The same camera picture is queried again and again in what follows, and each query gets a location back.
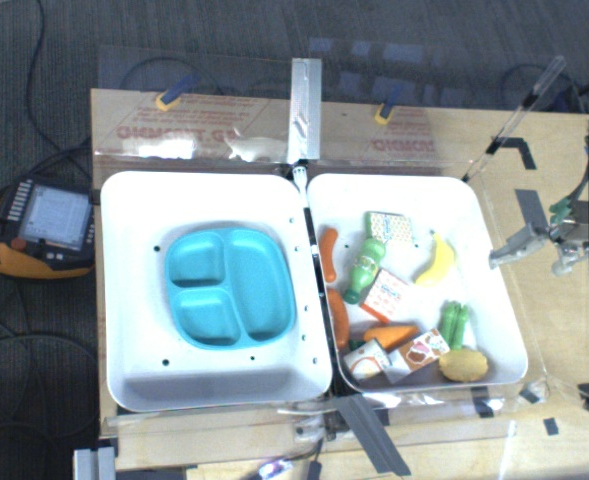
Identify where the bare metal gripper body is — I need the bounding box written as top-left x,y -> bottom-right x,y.
548,200 -> 589,252

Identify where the white plastic tray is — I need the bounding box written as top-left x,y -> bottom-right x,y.
99,170 -> 334,413
305,172 -> 529,396

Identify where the yellow banana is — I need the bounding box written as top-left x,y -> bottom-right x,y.
414,230 -> 458,288

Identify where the brown cardboard board red print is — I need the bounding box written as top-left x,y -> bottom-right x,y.
89,87 -> 589,472

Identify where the green asparagus bunch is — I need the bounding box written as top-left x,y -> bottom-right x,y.
439,300 -> 471,352

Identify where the green patterned carton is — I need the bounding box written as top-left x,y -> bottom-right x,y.
364,210 -> 416,246

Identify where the orange and white carton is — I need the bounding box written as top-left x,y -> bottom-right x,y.
359,267 -> 412,325

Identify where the brown and white carton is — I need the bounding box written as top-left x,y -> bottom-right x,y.
384,328 -> 452,386

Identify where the green bottle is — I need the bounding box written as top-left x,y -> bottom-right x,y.
342,237 -> 388,306

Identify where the orange carrot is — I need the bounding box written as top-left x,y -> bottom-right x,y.
348,323 -> 421,354

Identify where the orange sausage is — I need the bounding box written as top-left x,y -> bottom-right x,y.
318,226 -> 340,284
326,287 -> 352,352

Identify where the white carton with orange print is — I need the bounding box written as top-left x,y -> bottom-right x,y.
342,338 -> 393,383

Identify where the blue divided plate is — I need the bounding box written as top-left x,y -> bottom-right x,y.
163,226 -> 297,352

